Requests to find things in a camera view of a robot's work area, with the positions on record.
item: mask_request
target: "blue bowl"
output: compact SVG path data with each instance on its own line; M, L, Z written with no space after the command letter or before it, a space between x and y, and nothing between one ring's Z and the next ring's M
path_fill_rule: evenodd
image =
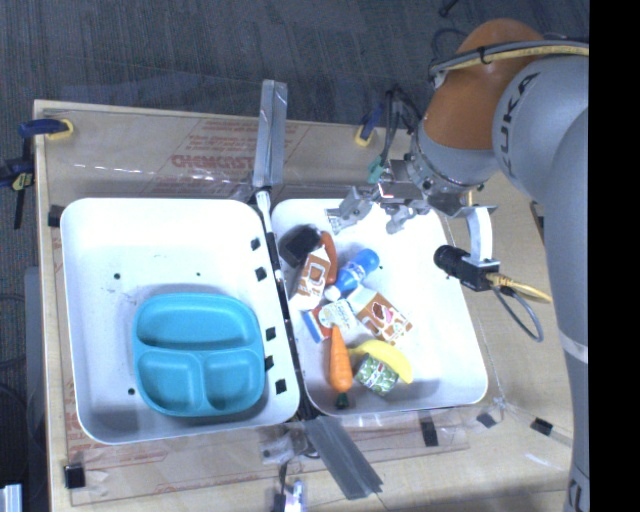
M170 293L146 300L133 321L140 395L171 416L221 416L264 390L264 346L254 312L226 295Z

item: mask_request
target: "item in bin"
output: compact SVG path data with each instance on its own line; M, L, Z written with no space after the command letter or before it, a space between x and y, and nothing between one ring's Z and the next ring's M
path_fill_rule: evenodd
M290 229L282 236L278 252L290 266L299 267L319 243L320 232L312 225L305 224Z
M298 285L289 301L293 308L308 311L320 304L330 265L331 263L324 247L320 247L307 255L304 267L298 278Z
M329 256L329 261L331 262L329 274L327 274L327 285L332 285L338 278L338 253L331 233L328 231L320 233L320 245L327 251L327 256Z
M334 324L340 327L342 332L346 332L358 324L358 319L344 299L330 302L324 306L318 305L312 310L306 311L303 314L303 319L316 343L331 336L331 327Z
M334 285L327 287L324 296L332 302L355 290L360 282L380 265L380 257L371 249L362 249L340 270Z
M331 328L331 352L329 357L329 384L338 392L336 407L344 409L348 407L347 391L353 386L353 370L349 351L344 343L340 327L334 325Z
M376 338L395 345L413 325L381 293L358 286L347 296L356 317Z
M407 356L393 345L381 340L367 340L355 348L349 349L350 355L369 354L374 359L382 361L394 372L396 372L400 380L411 384L413 382L413 368Z
M366 354L355 379L380 396L385 396L398 382L399 375L388 365Z

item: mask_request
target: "hole in bin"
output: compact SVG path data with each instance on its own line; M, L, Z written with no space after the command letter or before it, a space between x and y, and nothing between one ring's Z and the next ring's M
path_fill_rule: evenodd
M264 269L264 267L256 269L256 277L258 278L258 281L262 281L265 277L267 277L267 271Z
M287 382L284 379L276 381L276 395L284 393L287 390Z

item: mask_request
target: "blue bottle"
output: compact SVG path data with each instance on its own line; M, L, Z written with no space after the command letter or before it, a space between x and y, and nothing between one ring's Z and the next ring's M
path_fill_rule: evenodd
M324 290L327 300L335 302L340 297L355 290L360 282L380 265L380 258L371 249L362 249L338 271L336 282Z

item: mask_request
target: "white tray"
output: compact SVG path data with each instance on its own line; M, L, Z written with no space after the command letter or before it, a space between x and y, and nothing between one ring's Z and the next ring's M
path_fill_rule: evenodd
M291 199L279 203L272 215L274 232L282 237L301 224L313 224L331 232L325 210L340 200ZM387 234L389 217L374 206L358 224L334 236L339 263L343 265L368 247L380 256L380 267L363 284L379 291L413 324L398 347L413 363L414 382L398 382L380 397L355 382L349 391L351 407L335 408L336 392L328 378L329 343L313 341L302 314L292 309L292 324L300 356L306 392L314 405L330 415L368 414L452 407L475 403L486 393L488 379L469 311L459 281L447 278L433 262L436 249L446 244L435 212L417 216L404 230ZM295 284L296 270L281 262L287 287ZM347 345L371 339L364 328L345 335Z
M277 424L296 412L300 390L252 208L220 199L80 199L65 208L61 235L78 418L90 436L128 443ZM273 339L263 339L274 364L248 411L176 418L151 409L136 391L136 309L151 296L185 291L235 297L254 311L263 333L275 328Z

